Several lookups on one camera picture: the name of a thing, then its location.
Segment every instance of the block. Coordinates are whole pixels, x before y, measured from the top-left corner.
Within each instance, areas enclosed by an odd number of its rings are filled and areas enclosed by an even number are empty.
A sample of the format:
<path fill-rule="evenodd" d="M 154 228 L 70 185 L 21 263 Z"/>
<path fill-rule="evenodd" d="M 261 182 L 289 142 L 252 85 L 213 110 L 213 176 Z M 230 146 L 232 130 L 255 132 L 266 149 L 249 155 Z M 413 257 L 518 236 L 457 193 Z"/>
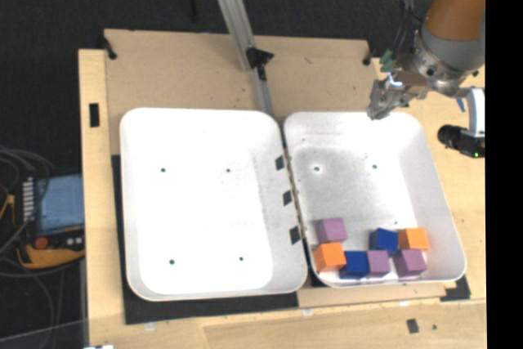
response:
<path fill-rule="evenodd" d="M 387 250 L 368 250 L 367 260 L 369 261 L 368 278 L 381 278 L 391 271 Z"/>
<path fill-rule="evenodd" d="M 341 243 L 323 243 L 314 251 L 314 260 L 318 272 L 339 271 L 346 264 Z"/>
<path fill-rule="evenodd" d="M 344 280 L 359 280 L 369 273 L 369 260 L 364 250 L 345 252 L 346 265 L 340 269 L 340 278 Z"/>
<path fill-rule="evenodd" d="M 342 218 L 324 218 L 316 223 L 316 234 L 320 243 L 342 242 L 346 239 Z"/>
<path fill-rule="evenodd" d="M 431 245 L 428 241 L 427 231 L 423 227 L 405 228 L 398 234 L 400 248 L 419 248 L 428 250 Z"/>
<path fill-rule="evenodd" d="M 377 228 L 369 236 L 370 250 L 387 250 L 392 256 L 399 249 L 397 231 Z"/>
<path fill-rule="evenodd" d="M 418 276 L 427 269 L 423 251 L 419 248 L 401 249 L 392 257 L 392 260 L 400 278 Z"/>

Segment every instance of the empty white tray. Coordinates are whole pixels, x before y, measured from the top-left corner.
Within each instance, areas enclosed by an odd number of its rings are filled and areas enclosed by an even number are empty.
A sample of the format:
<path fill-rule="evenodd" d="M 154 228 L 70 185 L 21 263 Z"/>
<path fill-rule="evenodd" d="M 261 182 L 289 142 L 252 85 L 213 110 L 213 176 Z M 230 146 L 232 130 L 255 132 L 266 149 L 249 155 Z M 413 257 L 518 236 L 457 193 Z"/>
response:
<path fill-rule="evenodd" d="M 462 245 L 425 133 L 414 117 L 393 113 L 371 120 L 361 112 L 302 112 L 286 119 L 284 135 L 311 254 L 319 244 L 315 224 L 322 218 L 343 219 L 344 250 L 368 250 L 369 234 L 378 227 L 422 226 L 431 248 L 424 252 L 427 270 L 413 280 L 452 281 L 463 275 Z M 381 279 L 317 275 L 331 287 L 397 282 L 390 262 L 391 273 Z"/>
<path fill-rule="evenodd" d="M 127 280 L 150 301 L 299 289 L 280 129 L 258 111 L 140 108 L 120 123 Z"/>

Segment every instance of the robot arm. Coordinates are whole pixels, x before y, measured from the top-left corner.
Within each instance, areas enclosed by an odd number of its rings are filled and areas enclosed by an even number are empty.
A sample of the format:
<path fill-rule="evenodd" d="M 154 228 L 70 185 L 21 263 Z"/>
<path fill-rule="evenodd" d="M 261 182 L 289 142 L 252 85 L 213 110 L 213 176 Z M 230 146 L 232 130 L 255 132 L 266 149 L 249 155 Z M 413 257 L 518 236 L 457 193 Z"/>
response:
<path fill-rule="evenodd" d="M 408 8 L 409 0 L 403 1 Z M 466 98 L 474 117 L 469 118 L 471 127 L 461 133 L 475 144 L 481 143 L 485 156 L 485 128 L 479 121 L 484 118 L 484 90 L 460 87 L 485 63 L 485 0 L 433 0 L 421 28 L 414 32 L 409 53 L 387 53 L 380 61 L 387 77 L 374 81 L 368 116 L 385 118 L 394 108 L 408 106 L 412 99 L 424 99 L 430 91 Z M 443 130 L 440 140 L 445 138 L 444 144 L 456 148 L 456 140 L 453 143 L 444 135 L 448 132 Z M 464 154 L 481 155 L 477 150 Z"/>

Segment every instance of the blue block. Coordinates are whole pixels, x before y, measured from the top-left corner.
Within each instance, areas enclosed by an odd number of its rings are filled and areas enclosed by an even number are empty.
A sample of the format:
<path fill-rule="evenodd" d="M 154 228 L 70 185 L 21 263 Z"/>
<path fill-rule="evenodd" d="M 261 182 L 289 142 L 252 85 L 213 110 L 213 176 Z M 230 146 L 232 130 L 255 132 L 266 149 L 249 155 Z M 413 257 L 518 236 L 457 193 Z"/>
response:
<path fill-rule="evenodd" d="M 398 236 L 396 231 L 377 228 L 369 236 L 370 250 L 387 250 L 390 256 L 398 252 Z"/>
<path fill-rule="evenodd" d="M 369 269 L 367 252 L 360 250 L 345 251 L 346 265 L 340 269 L 340 278 L 344 280 L 359 280 L 366 276 Z"/>

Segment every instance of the wooden table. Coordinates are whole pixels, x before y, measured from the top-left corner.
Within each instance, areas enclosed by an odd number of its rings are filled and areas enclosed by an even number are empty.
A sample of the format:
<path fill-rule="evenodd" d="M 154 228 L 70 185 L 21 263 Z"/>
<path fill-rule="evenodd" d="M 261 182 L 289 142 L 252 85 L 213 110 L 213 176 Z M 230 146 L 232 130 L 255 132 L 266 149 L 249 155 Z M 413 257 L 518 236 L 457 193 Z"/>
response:
<path fill-rule="evenodd" d="M 110 162 L 119 150 L 119 119 L 137 106 L 255 110 L 257 104 L 229 35 L 108 29 L 105 37 L 116 60 L 104 50 L 78 53 L 92 345 L 486 347 L 485 161 L 439 143 L 442 125 L 467 127 L 468 116 L 436 93 L 395 112 L 413 115 L 427 134 L 466 253 L 470 298 L 440 300 L 456 291 L 456 283 L 318 289 L 307 282 L 297 293 L 297 309 L 125 324 Z M 279 123 L 298 110 L 364 111 L 377 75 L 376 60 L 362 64 L 366 41 L 255 39 L 258 48 L 275 54 L 266 71 Z M 484 86 L 484 76 L 481 71 L 469 85 Z M 417 333 L 409 329 L 413 324 Z"/>

